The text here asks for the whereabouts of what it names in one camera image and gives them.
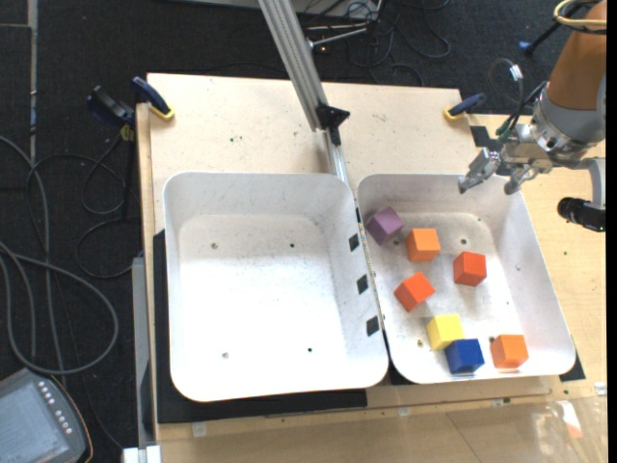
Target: white tray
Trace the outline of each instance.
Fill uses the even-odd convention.
[[[372,175],[358,185],[362,220],[391,206],[405,222],[395,240],[380,246],[366,236],[383,313],[389,355],[418,384],[568,371],[576,352],[521,193],[506,196],[503,177],[459,194],[454,175]],[[442,246],[431,262],[407,259],[412,228],[435,228]],[[452,261],[462,252],[484,254],[487,278],[478,286],[453,282]],[[422,271],[436,292],[407,313],[394,289]],[[426,324],[457,313],[466,338],[479,339],[485,364],[472,375],[450,373],[443,350],[434,351]],[[497,370],[490,350],[499,334],[523,334],[529,359],[519,369]]]
[[[386,375],[346,184],[327,174],[180,173],[163,206],[171,376],[184,396],[358,389]]]

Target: aluminum rod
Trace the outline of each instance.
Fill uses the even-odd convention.
[[[322,129],[317,107],[329,106],[317,68],[312,60],[310,43],[302,32],[300,21],[291,0],[257,0],[263,11],[272,37],[281,54],[289,78],[314,131]],[[333,144],[328,129],[324,132],[328,159],[333,174],[349,184],[345,158],[341,146]]]

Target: blue clamp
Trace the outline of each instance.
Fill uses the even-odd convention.
[[[133,77],[131,88],[135,93],[143,96],[150,103],[150,111],[164,121],[169,121],[175,114],[174,108],[171,108],[163,97],[149,85],[141,77]]]
[[[131,89],[150,103],[150,111],[168,122],[174,116],[163,97],[141,77],[133,77]],[[103,88],[96,86],[86,98],[86,104],[93,117],[99,122],[120,128],[135,130],[135,110],[122,101],[112,99]]]
[[[481,105],[486,100],[484,93],[479,93],[464,99],[456,106],[443,110],[443,115],[449,120],[454,121],[461,118],[471,108]]]

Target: cube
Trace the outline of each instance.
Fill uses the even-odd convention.
[[[407,258],[411,262],[433,260],[442,249],[434,228],[414,228],[405,238]]]
[[[486,256],[464,251],[454,260],[454,283],[478,286],[486,278]]]
[[[421,271],[404,280],[394,291],[394,295],[407,312],[424,302],[433,293],[435,289]]]
[[[445,349],[447,365],[452,374],[471,374],[484,365],[480,341],[455,340]]]
[[[497,368],[518,368],[529,358],[523,335],[499,335],[491,343],[491,354]]]
[[[436,315],[426,325],[426,331],[434,350],[443,350],[453,341],[462,340],[465,337],[461,319],[457,313]]]
[[[401,231],[405,224],[391,207],[382,209],[366,223],[366,230],[379,245],[385,244]]]

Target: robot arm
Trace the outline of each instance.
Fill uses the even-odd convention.
[[[561,12],[575,2],[594,6],[584,19],[563,17]],[[500,166],[510,174],[506,194],[517,192],[523,182],[555,167],[589,170],[593,201],[565,198],[558,212],[585,228],[604,232],[604,160],[584,156],[604,139],[606,131],[606,7],[606,0],[566,0],[555,8],[555,20],[575,31],[549,81],[531,96],[535,101],[531,122],[516,124],[521,105],[497,130],[500,151],[485,148],[469,164],[469,172],[459,180],[462,194],[491,177]]]

